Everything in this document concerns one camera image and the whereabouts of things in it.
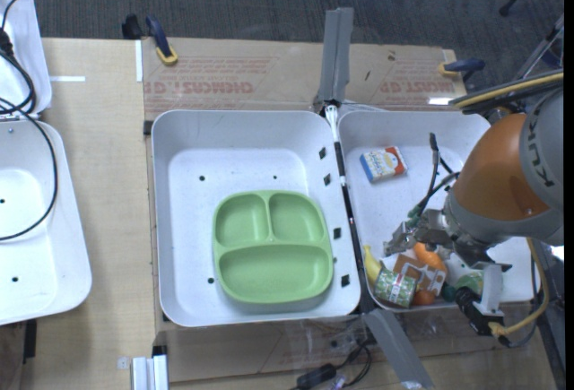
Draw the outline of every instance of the wooden table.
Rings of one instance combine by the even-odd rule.
[[[52,108],[43,117],[64,140],[93,285],[80,307],[38,319],[36,356],[22,367],[20,389],[127,390],[131,358],[149,357],[156,335],[144,95],[136,43],[43,41],[50,76],[79,78],[52,82]],[[555,388],[539,333],[523,348],[434,355],[422,363],[441,389]],[[345,373],[351,376],[360,367]],[[283,390],[293,387],[299,374],[226,377],[172,387]],[[355,388],[404,386],[382,360]]]

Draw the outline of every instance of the food item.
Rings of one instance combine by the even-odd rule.
[[[409,308],[415,291],[416,280],[413,277],[383,268],[375,282],[374,294],[381,300]]]
[[[427,250],[426,246],[422,242],[417,242],[413,247],[416,258],[422,263],[428,264],[435,269],[439,269],[444,273],[448,273],[447,267],[445,266],[440,256],[434,251]]]
[[[447,278],[444,271],[403,254],[396,259],[393,271],[413,277],[417,281],[417,290],[434,291],[437,296]]]
[[[365,252],[364,264],[365,271],[367,272],[367,280],[371,286],[375,286],[378,275],[383,268],[382,264],[375,259],[375,257],[370,252],[370,245],[364,245],[363,250]]]
[[[480,272],[470,272],[463,275],[455,283],[455,288],[458,290],[464,286],[470,288],[478,296],[482,296],[484,286],[483,274]]]
[[[406,172],[403,155],[396,146],[364,152],[360,160],[371,183]]]
[[[437,297],[433,291],[418,290],[414,293],[412,306],[429,306]]]

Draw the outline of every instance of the banana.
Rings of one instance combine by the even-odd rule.
[[[370,245],[363,245],[363,250],[365,252],[364,264],[365,270],[367,272],[367,280],[371,286],[377,281],[380,270],[382,269],[382,264],[375,259],[375,257],[370,252]]]

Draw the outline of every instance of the green can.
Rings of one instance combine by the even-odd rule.
[[[413,277],[382,269],[375,282],[375,296],[403,308],[413,302],[417,281]]]

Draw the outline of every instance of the bottle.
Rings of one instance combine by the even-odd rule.
[[[483,274],[480,272],[470,272],[460,277],[454,285],[444,283],[440,295],[445,301],[453,302],[455,300],[457,290],[466,286],[472,290],[474,294],[480,297],[483,295],[483,285]]]

